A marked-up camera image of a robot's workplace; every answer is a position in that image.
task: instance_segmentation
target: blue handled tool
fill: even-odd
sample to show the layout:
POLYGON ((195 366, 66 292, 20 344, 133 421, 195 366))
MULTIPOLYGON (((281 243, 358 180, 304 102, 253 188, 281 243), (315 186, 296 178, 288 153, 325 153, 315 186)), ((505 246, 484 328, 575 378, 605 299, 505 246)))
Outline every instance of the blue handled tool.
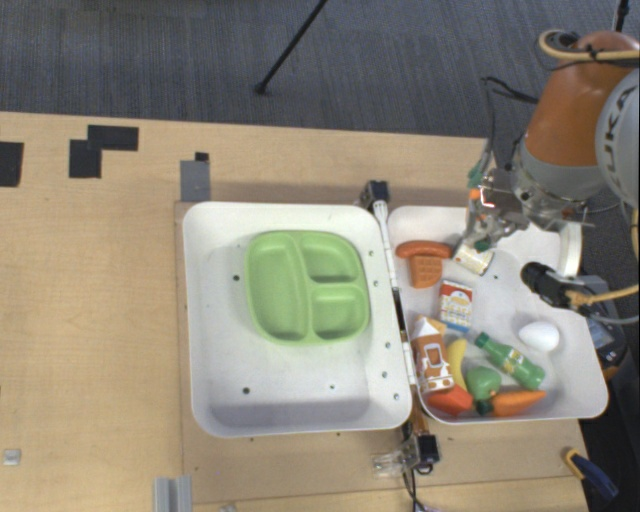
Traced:
POLYGON ((578 450, 572 448, 565 456, 564 461, 571 472, 580 480, 586 480, 598 491, 607 502, 618 495, 618 488, 611 479, 590 460, 580 456, 578 450))

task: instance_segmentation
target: white plastic tray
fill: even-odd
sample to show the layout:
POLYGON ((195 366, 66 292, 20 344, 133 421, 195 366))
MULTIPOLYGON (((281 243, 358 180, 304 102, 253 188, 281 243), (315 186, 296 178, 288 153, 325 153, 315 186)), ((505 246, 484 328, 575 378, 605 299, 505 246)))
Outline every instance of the white plastic tray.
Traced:
POLYGON ((411 392, 378 224, 354 206, 201 203, 184 218, 191 397, 221 437, 391 429, 411 392), (355 339, 283 346, 254 328, 243 282, 250 240, 317 230, 349 240, 363 263, 371 320, 355 339))
MULTIPOLYGON (((464 226, 463 208, 402 207, 389 218, 389 232, 394 247, 409 240, 454 244, 464 226)), ((517 347, 542 366, 547 377, 541 389, 547 392, 547 396, 517 417, 481 417, 469 412, 455 418, 427 408, 433 417, 443 423, 469 424, 590 418, 604 411, 608 401, 607 387, 586 320, 573 312, 551 308, 520 280, 520 270, 526 263, 537 261, 556 268, 559 256, 558 235, 530 227, 500 242, 494 260, 483 277, 472 274, 452 261, 444 262, 445 279, 473 288, 472 331, 485 331, 496 341, 517 347), (519 341, 519 329, 534 320, 548 320, 559 328, 561 341, 555 350, 543 353, 519 341)), ((439 288, 412 288, 407 262, 396 258, 395 263, 408 327, 413 325, 418 314, 437 318, 439 288)), ((457 337, 454 331, 450 331, 445 341, 457 337)), ((463 371, 475 365, 491 367, 484 352, 470 341, 463 371)), ((516 383, 510 377, 503 376, 503 385, 515 386, 516 383)))

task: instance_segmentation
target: bottle label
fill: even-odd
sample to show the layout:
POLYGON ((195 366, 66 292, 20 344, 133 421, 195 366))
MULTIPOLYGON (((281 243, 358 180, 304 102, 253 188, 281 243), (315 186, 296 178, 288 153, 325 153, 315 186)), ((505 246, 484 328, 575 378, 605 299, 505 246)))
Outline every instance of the bottle label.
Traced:
POLYGON ((524 356, 516 349, 512 348, 502 363, 502 369, 509 375, 513 375, 516 367, 520 366, 522 363, 524 363, 524 356))

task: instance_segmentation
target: banana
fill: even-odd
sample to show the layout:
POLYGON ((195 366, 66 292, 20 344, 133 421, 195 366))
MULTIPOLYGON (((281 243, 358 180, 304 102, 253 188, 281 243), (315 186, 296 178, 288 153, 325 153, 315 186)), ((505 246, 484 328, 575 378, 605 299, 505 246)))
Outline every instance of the banana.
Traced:
POLYGON ((464 338, 457 339, 447 347, 447 359, 453 381, 465 391, 467 391, 467 384, 462 375, 462 359, 464 358, 466 350, 467 340, 464 338))

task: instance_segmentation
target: green bottle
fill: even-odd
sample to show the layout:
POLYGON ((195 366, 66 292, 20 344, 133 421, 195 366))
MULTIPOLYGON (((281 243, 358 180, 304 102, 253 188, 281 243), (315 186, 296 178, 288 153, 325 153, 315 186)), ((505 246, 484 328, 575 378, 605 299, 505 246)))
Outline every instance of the green bottle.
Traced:
POLYGON ((511 375, 523 387, 531 391, 540 387, 545 377, 544 370, 512 346, 492 341, 484 332, 476 338, 475 344, 489 354, 489 361, 511 375))

